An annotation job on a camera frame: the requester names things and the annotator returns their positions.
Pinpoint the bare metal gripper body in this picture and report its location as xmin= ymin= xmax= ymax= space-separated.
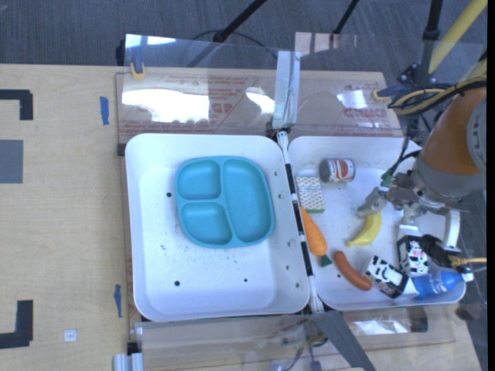
xmin=385 ymin=171 xmax=452 ymax=214

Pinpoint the yellow banana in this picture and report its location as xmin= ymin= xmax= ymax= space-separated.
xmin=346 ymin=211 xmax=384 ymax=248

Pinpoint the white plastic tray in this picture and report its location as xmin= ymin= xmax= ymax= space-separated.
xmin=288 ymin=134 xmax=467 ymax=311
xmin=124 ymin=132 xmax=312 ymax=323

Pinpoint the black and white cow-print carton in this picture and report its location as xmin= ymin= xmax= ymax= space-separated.
xmin=364 ymin=254 xmax=411 ymax=300
xmin=395 ymin=225 xmax=431 ymax=277

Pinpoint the small orange and white can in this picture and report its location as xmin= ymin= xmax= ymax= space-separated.
xmin=319 ymin=158 xmax=357 ymax=184

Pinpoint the white patterned carton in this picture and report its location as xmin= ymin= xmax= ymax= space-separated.
xmin=295 ymin=175 xmax=326 ymax=214

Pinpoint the orange carrot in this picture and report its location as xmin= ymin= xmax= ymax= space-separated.
xmin=299 ymin=206 xmax=333 ymax=268

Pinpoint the orange sausage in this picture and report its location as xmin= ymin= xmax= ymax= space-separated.
xmin=333 ymin=250 xmax=374 ymax=292

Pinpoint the blue plastic bottle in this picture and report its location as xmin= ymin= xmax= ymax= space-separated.
xmin=411 ymin=270 xmax=475 ymax=301

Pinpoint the blue divided plate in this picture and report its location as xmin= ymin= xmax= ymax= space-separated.
xmin=173 ymin=155 xmax=276 ymax=250

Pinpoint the black cylinder on white bracket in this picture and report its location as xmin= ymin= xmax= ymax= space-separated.
xmin=419 ymin=208 xmax=463 ymax=271

